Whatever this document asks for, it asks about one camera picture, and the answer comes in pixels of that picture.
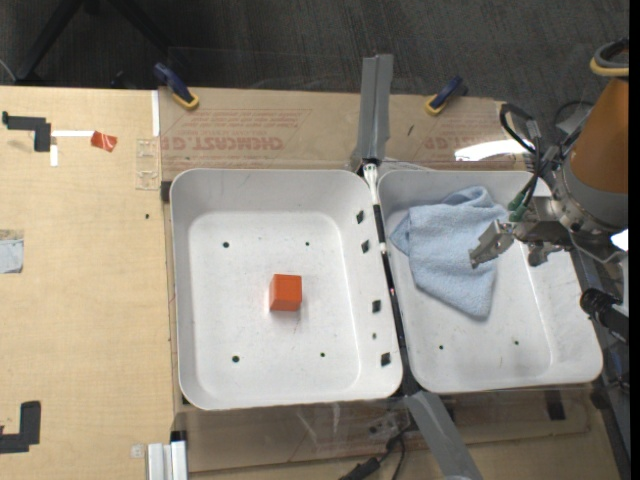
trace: folded towel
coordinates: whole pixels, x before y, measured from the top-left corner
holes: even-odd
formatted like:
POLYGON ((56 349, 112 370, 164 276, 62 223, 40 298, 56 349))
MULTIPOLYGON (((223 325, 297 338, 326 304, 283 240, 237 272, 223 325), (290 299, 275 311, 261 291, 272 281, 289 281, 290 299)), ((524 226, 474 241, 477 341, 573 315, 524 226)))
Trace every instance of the folded towel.
POLYGON ((477 247, 478 237, 492 221, 507 216, 484 187, 469 187, 439 204, 410 208, 391 241, 409 257, 418 288, 469 315, 486 318, 495 260, 473 269, 469 251, 477 247))

